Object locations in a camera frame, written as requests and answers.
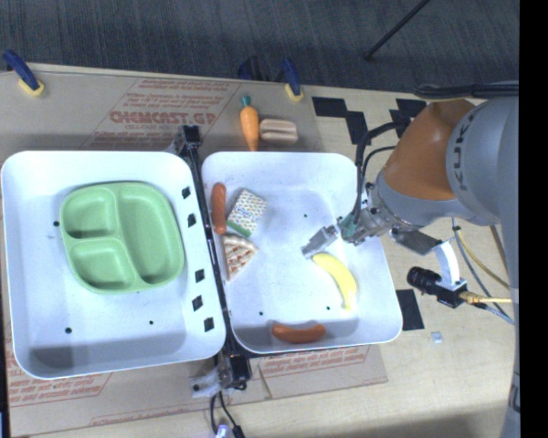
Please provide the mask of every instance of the toy carrot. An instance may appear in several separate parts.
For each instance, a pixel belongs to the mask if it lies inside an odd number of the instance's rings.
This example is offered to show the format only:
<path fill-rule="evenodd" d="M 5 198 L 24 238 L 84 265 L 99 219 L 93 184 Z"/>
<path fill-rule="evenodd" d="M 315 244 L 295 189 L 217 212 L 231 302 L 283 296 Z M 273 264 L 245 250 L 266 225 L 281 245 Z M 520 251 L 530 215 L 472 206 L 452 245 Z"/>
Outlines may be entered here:
<path fill-rule="evenodd" d="M 258 111 L 249 105 L 250 102 L 250 96 L 241 98 L 241 103 L 244 108 L 239 112 L 239 119 L 241 120 L 241 128 L 246 137 L 246 143 L 248 144 L 249 150 L 257 151 L 259 137 Z"/>

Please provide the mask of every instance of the green plate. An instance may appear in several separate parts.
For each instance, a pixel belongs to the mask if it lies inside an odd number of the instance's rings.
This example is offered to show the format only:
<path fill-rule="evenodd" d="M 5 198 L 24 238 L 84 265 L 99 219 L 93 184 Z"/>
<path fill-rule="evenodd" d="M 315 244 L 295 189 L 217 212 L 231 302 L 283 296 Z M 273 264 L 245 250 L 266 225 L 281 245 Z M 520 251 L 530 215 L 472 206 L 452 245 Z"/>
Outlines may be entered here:
<path fill-rule="evenodd" d="M 118 294 L 158 287 L 183 270 L 173 209 L 147 183 L 78 189 L 61 205 L 60 224 L 71 269 L 89 290 Z"/>

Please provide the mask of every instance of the white tray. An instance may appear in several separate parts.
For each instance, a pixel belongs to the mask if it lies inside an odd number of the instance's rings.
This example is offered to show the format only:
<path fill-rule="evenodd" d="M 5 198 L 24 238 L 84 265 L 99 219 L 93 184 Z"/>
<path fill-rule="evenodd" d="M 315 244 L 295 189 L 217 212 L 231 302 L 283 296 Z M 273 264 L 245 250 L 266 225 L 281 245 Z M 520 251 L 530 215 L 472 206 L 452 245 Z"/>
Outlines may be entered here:
<path fill-rule="evenodd" d="M 354 311 L 342 307 L 332 277 L 300 250 L 321 227 L 353 208 L 352 161 L 317 152 L 218 152 L 204 161 L 202 175 L 209 207 L 218 182 L 227 188 L 228 212 L 242 189 L 268 202 L 250 237 L 259 251 L 231 281 L 220 235 L 215 235 L 232 330 L 244 348 L 270 354 L 374 344 L 398 336 L 402 314 L 379 238 L 357 247 L 338 239 L 327 249 L 357 280 Z M 317 342 L 289 344 L 271 334 L 274 322 L 306 327 L 314 321 L 327 328 Z"/>
<path fill-rule="evenodd" d="M 185 264 L 165 286 L 101 295 L 73 276 L 54 222 L 72 191 L 121 181 L 149 183 L 168 198 Z M 221 350 L 226 329 L 183 160 L 166 152 L 19 152 L 2 168 L 2 194 L 14 353 L 28 374 L 54 379 L 127 370 L 206 359 Z M 191 214 L 196 224 L 189 227 Z M 197 281 L 198 271 L 203 278 Z M 194 309 L 198 297 L 203 305 Z"/>

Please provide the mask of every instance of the cardboard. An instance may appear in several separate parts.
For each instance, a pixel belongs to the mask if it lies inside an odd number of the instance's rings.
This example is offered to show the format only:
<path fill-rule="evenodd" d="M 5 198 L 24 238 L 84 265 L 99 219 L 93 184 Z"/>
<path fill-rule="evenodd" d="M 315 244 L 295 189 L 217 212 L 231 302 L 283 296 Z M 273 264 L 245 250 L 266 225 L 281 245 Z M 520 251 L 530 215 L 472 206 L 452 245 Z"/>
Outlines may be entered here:
<path fill-rule="evenodd" d="M 28 96 L 18 87 L 16 73 L 0 72 L 0 167 L 7 157 L 24 150 L 170 150 L 178 126 L 189 122 L 201 127 L 204 157 L 213 151 L 243 151 L 243 136 L 235 130 L 235 103 L 246 93 L 251 94 L 261 114 L 297 124 L 299 141 L 283 151 L 321 149 L 311 103 L 289 100 L 283 85 L 29 65 L 45 84 L 39 98 Z M 324 95 L 325 89 L 315 88 L 312 92 Z M 4 255 L 1 228 L 0 244 Z M 28 376 L 13 353 L 4 259 L 1 275 L 12 436 L 208 408 L 209 398 L 193 399 L 189 379 L 209 372 L 212 360 L 54 381 Z M 253 378 L 247 390 L 232 392 L 232 403 L 387 381 L 377 346 L 263 357 L 252 359 L 251 366 Z"/>

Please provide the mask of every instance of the banana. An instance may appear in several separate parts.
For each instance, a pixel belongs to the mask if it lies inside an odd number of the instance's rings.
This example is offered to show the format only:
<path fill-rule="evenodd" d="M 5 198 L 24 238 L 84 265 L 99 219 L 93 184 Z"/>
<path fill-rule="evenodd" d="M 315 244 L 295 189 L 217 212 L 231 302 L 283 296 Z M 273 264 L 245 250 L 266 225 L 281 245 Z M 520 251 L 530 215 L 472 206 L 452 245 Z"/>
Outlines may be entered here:
<path fill-rule="evenodd" d="M 317 253 L 312 257 L 317 265 L 327 271 L 339 286 L 345 309 L 351 310 L 355 306 L 357 283 L 351 271 L 341 261 L 328 253 Z"/>

